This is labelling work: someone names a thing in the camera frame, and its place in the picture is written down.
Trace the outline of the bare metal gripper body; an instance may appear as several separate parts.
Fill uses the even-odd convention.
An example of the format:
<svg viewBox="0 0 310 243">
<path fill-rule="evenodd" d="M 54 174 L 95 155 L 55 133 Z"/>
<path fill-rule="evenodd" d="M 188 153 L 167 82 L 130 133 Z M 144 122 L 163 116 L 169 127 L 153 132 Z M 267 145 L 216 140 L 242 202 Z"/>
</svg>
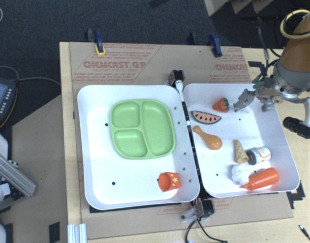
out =
<svg viewBox="0 0 310 243">
<path fill-rule="evenodd" d="M 258 76 L 254 79 L 254 95 L 263 104 L 274 104 L 283 100 L 300 103 L 300 88 L 292 77 Z"/>
</svg>

